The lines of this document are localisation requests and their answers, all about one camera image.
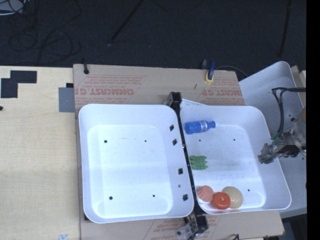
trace blue bottle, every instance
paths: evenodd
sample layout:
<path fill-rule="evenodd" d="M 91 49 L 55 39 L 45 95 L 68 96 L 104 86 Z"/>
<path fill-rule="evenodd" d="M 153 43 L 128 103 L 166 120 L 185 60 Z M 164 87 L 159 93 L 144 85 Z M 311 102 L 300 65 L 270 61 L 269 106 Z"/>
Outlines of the blue bottle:
<path fill-rule="evenodd" d="M 184 130 L 187 134 L 195 134 L 195 133 L 203 133 L 208 131 L 210 128 L 215 128 L 216 122 L 215 121 L 194 121 L 194 122 L 187 122 L 184 124 Z"/>

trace light wood surface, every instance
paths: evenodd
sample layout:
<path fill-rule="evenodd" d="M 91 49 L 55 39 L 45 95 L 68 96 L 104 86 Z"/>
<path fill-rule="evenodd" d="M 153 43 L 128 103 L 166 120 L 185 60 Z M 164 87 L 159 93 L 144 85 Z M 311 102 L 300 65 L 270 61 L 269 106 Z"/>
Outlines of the light wood surface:
<path fill-rule="evenodd" d="M 18 98 L 0 98 L 0 239 L 80 239 L 75 114 L 59 112 L 59 87 L 72 68 L 0 67 L 37 71 L 19 83 Z"/>

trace red tomato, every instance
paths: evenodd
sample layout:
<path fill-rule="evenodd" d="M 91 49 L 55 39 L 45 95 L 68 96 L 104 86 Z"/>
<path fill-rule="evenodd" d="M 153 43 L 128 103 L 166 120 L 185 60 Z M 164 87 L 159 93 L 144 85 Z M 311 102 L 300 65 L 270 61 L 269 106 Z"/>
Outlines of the red tomato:
<path fill-rule="evenodd" d="M 211 204 L 214 208 L 225 210 L 230 207 L 230 196 L 227 193 L 216 192 L 215 194 L 213 194 Z"/>

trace white tray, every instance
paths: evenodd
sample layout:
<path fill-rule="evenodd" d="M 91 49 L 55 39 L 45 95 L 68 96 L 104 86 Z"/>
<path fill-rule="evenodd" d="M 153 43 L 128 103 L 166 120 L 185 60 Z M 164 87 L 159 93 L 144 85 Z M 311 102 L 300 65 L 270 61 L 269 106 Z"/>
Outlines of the white tray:
<path fill-rule="evenodd" d="M 173 109 L 89 104 L 79 112 L 79 129 L 83 207 L 92 222 L 192 212 L 193 193 Z"/>
<path fill-rule="evenodd" d="M 205 170 L 192 170 L 196 188 L 203 185 L 220 192 L 224 187 L 238 188 L 243 195 L 239 209 L 215 209 L 199 204 L 208 214 L 238 213 L 286 209 L 291 195 L 278 159 L 261 164 L 258 155 L 271 137 L 265 118 L 253 106 L 198 106 L 181 109 L 182 123 L 215 121 L 216 128 L 207 132 L 186 134 L 189 156 L 206 156 Z"/>

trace beige round object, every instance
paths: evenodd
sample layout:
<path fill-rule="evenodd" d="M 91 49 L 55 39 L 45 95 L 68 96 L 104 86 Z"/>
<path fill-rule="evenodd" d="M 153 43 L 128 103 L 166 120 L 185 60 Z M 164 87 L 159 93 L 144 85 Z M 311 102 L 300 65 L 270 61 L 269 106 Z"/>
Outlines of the beige round object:
<path fill-rule="evenodd" d="M 198 198 L 200 198 L 202 201 L 205 201 L 205 202 L 211 202 L 212 197 L 214 196 L 213 189 L 207 185 L 199 187 L 196 190 L 196 193 L 198 195 Z"/>
<path fill-rule="evenodd" d="M 222 192 L 227 193 L 230 196 L 231 209 L 238 209 L 244 202 L 244 197 L 239 189 L 234 186 L 226 186 Z"/>

